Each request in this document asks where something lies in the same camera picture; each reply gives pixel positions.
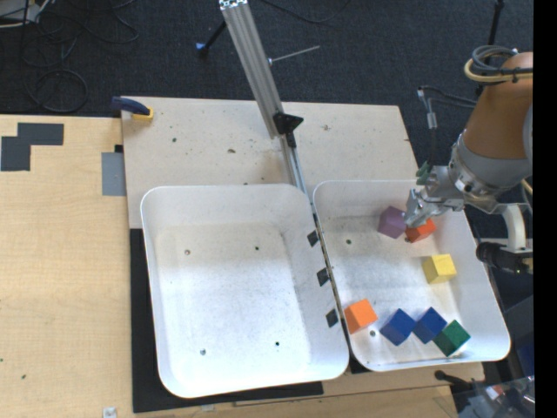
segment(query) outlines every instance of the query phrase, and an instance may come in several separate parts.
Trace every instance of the dark background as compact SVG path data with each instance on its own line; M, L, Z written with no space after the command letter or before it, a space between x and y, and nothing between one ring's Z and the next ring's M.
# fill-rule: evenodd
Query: dark background
M419 165L431 140L417 88L476 99L463 72L475 48L494 34L497 45L534 50L534 0L502 0L496 30L497 0L249 2L268 57L319 45L273 65L283 102L397 105ZM253 100L226 30L207 57L196 49L222 22L218 0L56 0L24 27L0 15L0 112L107 117L120 95ZM431 164L446 165L471 110L434 108ZM516 188L501 201L523 198ZM466 215L478 239L507 236L500 216L470 207ZM504 308L532 293L532 278L494 277Z

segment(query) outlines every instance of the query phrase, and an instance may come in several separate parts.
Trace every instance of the cube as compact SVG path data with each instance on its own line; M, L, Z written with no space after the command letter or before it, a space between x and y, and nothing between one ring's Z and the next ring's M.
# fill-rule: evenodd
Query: cube
M378 232L392 239L397 239L405 230L406 223L404 222L404 211L389 206L381 213Z
M429 237L435 229L437 229L437 226L433 223L433 220L427 219L425 224L416 227L407 227L405 232L410 243L415 243L416 241Z
M439 347L445 356L450 356L469 339L470 334L458 321L453 320L441 333L433 338L433 342L435 342L435 345Z
M425 313L416 320L416 327L413 333L418 336L424 344L427 344L437 336L446 326L446 320L441 317L433 307L429 307Z
M441 283L456 275L451 254L437 254L425 259L421 264L427 283Z
M353 334L377 320L377 314L368 299L360 300L345 308L348 333Z
M415 326L415 320L399 308L379 332L392 344L399 346L410 336Z

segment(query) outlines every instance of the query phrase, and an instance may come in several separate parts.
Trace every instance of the aluminum extrusion bar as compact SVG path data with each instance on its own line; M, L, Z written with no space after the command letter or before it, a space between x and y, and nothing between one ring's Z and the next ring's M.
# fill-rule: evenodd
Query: aluminum extrusion bar
M248 1L219 0L218 3L269 135L280 137L292 183L307 195L296 148L288 145L285 135L279 135L273 120L276 113L284 111Z

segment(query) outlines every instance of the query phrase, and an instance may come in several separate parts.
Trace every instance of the empty white tray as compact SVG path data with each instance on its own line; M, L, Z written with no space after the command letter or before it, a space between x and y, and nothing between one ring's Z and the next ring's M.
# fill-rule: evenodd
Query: empty white tray
M434 217L437 230L414 243L404 233L397 239L378 233L380 214L388 206L405 211L413 187L415 180L328 181L314 191L342 308L369 299L379 316L350 335L354 356L375 371L503 359L510 338L464 212ZM421 263L440 253L451 254L457 275L430 285ZM423 344L414 334L394 346L379 333L397 308L417 319L429 307L471 335L454 355L445 357L434 342Z
M335 378L348 345L309 199L164 186L141 203L161 381L185 398Z

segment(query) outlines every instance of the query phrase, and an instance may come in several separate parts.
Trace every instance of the purple block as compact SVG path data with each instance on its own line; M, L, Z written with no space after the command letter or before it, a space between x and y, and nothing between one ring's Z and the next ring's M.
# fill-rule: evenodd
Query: purple block
M414 334L418 336L424 344L427 344L435 336L443 331L446 326L446 320L441 317L434 308L430 307L422 316L416 321Z
M393 239L397 239L406 230L404 222L404 211L389 206L379 217L378 231Z
M410 336L415 326L416 321L399 308L379 332L394 345L398 346Z

